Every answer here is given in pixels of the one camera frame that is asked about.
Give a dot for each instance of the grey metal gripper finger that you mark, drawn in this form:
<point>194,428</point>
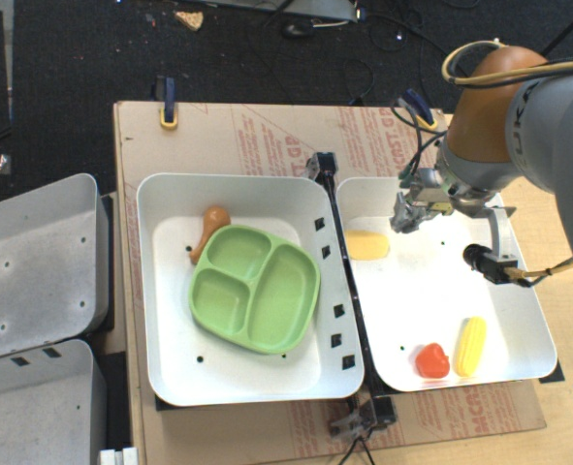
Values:
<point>400,216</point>
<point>421,217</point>

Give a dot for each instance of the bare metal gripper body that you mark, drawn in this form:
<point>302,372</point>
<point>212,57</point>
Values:
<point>430,195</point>

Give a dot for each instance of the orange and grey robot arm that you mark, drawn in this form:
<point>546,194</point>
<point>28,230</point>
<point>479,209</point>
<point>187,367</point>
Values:
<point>543,129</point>

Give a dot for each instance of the thin black rod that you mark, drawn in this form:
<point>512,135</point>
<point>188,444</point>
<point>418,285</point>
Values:
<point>353,279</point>

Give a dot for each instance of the white plastic tray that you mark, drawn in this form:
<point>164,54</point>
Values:
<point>34,414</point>
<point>426,298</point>
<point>179,347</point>
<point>39,269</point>

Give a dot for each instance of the yellow corn cob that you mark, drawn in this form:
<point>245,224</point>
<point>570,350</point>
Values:
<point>471,344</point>

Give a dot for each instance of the red bell pepper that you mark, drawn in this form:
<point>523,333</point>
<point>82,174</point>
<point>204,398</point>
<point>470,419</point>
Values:
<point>432,361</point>

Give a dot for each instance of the brown cardboard board red print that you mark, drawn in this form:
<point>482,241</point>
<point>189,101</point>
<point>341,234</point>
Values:
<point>276,133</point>

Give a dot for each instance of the green divided plate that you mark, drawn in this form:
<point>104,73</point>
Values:
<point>266,298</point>

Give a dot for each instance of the brown chicken drumstick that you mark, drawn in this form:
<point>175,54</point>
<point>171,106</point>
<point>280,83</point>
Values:
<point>213,223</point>

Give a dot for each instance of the tan bread slice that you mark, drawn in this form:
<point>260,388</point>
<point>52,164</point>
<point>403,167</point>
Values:
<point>191,19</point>

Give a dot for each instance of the black cylinder on white bracket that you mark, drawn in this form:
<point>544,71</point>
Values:
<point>490,259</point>

